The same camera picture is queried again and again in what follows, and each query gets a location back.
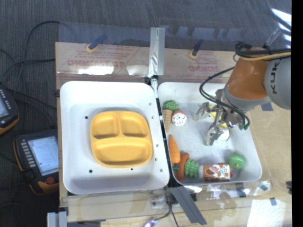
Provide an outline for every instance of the blue clip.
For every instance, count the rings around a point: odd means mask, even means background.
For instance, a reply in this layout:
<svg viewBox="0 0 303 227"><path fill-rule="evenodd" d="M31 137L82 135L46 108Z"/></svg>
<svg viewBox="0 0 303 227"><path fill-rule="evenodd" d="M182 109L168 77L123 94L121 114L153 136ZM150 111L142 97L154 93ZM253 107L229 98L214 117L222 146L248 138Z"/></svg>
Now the blue clip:
<svg viewBox="0 0 303 227"><path fill-rule="evenodd" d="M200 50L200 47L202 45L203 40L199 40L198 43L194 46L194 48L192 49L189 57L193 60L195 60L198 56L198 51Z"/></svg>
<svg viewBox="0 0 303 227"><path fill-rule="evenodd" d="M94 52L98 48L98 44L102 44L103 41L106 39L107 39L106 35L101 35L100 37L95 39L92 43L90 43L86 46L87 52L89 52L89 53Z"/></svg>

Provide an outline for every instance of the white plastic tray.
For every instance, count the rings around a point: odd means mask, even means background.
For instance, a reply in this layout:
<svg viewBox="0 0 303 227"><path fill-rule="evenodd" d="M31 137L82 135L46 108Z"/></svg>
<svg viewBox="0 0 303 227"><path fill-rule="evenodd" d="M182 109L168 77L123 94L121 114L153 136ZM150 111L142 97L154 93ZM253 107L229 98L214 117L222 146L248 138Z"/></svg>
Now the white plastic tray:
<svg viewBox="0 0 303 227"><path fill-rule="evenodd" d="M183 126L171 124L167 139L172 134L176 140L181 153L187 152L190 159L199 165L212 165L227 163L232 152L241 154L246 163L240 170L233 169L233 177L230 182L250 182L258 180L262 175L262 166L250 133L250 130L240 130L234 127L230 131L227 141L215 141L212 146L206 145L206 134L214 122L213 117L194 121L193 115L197 112L202 103L207 100L199 93L200 83L164 82L158 87L158 94L161 106L168 100L175 100L180 110L187 115L187 122ZM224 84L206 84L204 90L215 96L218 89ZM185 177L179 181L183 185L210 184L203 178L192 179Z"/></svg>
<svg viewBox="0 0 303 227"><path fill-rule="evenodd" d="M160 119L152 88L144 83L70 81L60 90L63 183L74 194L159 189L169 181ZM153 155L144 165L112 168L93 157L89 127L104 111L140 113L148 122Z"/></svg>

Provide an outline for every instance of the dark gray floor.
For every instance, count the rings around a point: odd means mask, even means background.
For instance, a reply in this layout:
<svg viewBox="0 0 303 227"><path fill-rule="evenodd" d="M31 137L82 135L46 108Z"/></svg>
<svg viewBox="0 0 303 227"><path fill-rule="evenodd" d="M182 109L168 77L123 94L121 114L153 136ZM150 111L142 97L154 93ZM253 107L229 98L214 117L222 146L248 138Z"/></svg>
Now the dark gray floor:
<svg viewBox="0 0 303 227"><path fill-rule="evenodd" d="M204 39L202 49L232 51L237 41L262 46L278 23L291 30L272 9L291 15L292 0L0 0L0 49L14 57L0 53L1 83L16 88L20 67L13 67L2 77L14 60L55 58L54 42L86 39L72 39L72 33L66 38L66 34L60 34L58 23L48 22L38 26L26 43L31 29L44 21L66 22L73 28L87 24L143 29L164 26L167 47L191 49L192 40ZM148 45L142 37L131 43ZM290 42L280 36L273 47L288 45ZM18 91L49 106L18 93L16 99L41 107L56 125L55 62L23 65ZM26 185L17 185L23 178L14 165L12 139L22 133L47 130L51 122L36 107L22 101L17 105L20 122L0 136L0 226L43 227L46 214L57 210L58 195L38 197Z"/></svg>

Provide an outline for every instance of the device screen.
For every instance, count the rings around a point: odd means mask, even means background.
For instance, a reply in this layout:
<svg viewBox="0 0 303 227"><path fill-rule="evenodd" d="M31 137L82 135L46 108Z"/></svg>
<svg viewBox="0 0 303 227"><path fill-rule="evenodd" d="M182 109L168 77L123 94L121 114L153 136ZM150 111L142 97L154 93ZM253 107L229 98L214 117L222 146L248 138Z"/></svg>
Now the device screen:
<svg viewBox="0 0 303 227"><path fill-rule="evenodd" d="M29 140L41 175L54 173L59 168L58 142L55 136Z"/></svg>
<svg viewBox="0 0 303 227"><path fill-rule="evenodd" d="M8 115L9 112L6 109L6 106L4 105L3 100L0 99L0 117Z"/></svg>

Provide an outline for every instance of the yellow plate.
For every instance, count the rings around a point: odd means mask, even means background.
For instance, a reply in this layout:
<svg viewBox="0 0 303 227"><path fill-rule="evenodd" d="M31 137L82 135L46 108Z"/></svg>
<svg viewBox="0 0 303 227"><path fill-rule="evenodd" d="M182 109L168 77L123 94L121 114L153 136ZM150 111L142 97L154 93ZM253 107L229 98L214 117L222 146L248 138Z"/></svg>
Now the yellow plate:
<svg viewBox="0 0 303 227"><path fill-rule="evenodd" d="M133 167L152 157L152 137L148 123L139 113L107 111L90 124L94 158L103 166Z"/></svg>

